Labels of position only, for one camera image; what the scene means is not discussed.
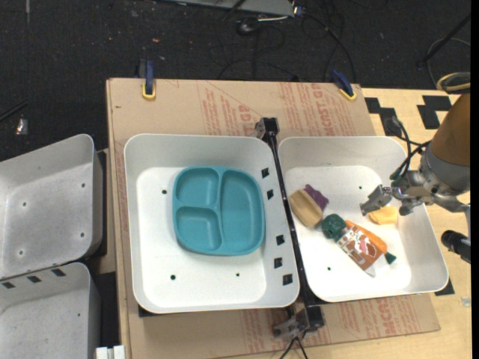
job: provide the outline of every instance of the blue clamp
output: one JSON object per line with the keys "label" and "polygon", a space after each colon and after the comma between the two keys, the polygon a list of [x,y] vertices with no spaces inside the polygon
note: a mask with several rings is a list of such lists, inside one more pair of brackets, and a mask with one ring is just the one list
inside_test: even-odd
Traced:
{"label": "blue clamp", "polygon": [[339,92],[343,96],[345,96],[350,101],[356,99],[356,93],[354,92],[353,87],[351,87],[351,84],[348,81],[347,77],[343,73],[338,72],[336,69],[333,69],[331,71],[331,77],[335,84],[339,87]]}
{"label": "blue clamp", "polygon": [[155,80],[153,77],[153,61],[146,60],[145,64],[145,79],[144,84],[141,86],[142,95],[145,99],[155,99]]}

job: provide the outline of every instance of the blue divided plate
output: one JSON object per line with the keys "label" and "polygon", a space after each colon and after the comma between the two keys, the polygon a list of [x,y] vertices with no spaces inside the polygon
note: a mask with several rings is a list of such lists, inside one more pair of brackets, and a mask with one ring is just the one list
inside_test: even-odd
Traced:
{"label": "blue divided plate", "polygon": [[186,168],[174,181],[173,222],[178,242],[191,251],[249,254],[266,229],[260,186],[238,169]]}

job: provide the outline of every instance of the cardboard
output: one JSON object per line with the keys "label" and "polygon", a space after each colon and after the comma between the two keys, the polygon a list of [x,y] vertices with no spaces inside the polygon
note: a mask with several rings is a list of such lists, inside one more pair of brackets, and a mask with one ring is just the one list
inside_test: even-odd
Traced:
{"label": "cardboard", "polygon": [[[156,98],[147,101],[141,97],[140,79],[107,81],[120,338],[128,358],[207,359],[282,351],[287,343],[272,336],[272,326],[287,316],[284,310],[140,315],[132,293],[123,168],[126,141],[148,132],[252,135],[261,117],[278,118],[280,138],[375,135],[362,89],[357,85],[354,89],[358,98],[350,102],[334,84],[156,80]],[[322,309],[326,327],[304,341],[304,346],[315,346],[315,350],[333,343],[439,330],[428,294],[325,304]],[[351,358],[370,358],[369,349],[355,356],[351,348],[347,352]],[[398,352],[392,349],[388,357],[401,358],[394,356]]]}

